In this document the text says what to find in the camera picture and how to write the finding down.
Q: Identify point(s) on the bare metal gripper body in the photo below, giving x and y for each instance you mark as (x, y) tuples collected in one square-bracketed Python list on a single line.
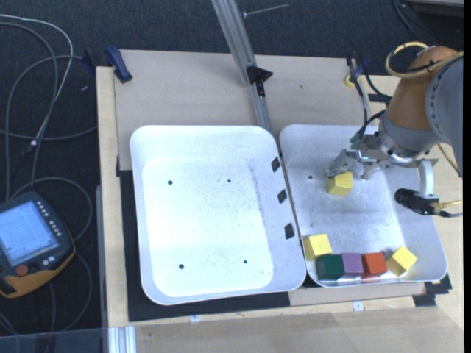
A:
[(379, 153)]

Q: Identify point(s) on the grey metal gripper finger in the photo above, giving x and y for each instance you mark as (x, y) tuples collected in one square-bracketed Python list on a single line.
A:
[(340, 164), (369, 169)]

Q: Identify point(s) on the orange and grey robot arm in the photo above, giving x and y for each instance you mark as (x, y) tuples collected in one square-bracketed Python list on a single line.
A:
[(412, 98)]

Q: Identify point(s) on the yellow cube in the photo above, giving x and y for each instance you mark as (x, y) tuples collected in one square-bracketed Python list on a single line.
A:
[(402, 260), (317, 246), (340, 185)]

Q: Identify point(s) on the white plastic tray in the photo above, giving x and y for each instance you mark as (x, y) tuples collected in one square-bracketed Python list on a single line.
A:
[(353, 219), (206, 226)]

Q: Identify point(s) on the red cube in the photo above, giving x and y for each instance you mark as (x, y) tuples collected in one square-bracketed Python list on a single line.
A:
[(374, 263)]

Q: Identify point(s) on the purple cube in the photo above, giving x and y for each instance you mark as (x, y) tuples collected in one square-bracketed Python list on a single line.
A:
[(352, 263)]

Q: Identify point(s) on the green cube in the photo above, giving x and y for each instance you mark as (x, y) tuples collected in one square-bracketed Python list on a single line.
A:
[(330, 267)]

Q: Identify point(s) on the pale brown flat board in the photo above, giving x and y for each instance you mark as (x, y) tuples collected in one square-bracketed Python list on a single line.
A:
[(184, 94)]

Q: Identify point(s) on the black cylinder on white bracket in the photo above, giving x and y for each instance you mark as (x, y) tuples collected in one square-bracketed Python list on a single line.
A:
[(416, 199)]

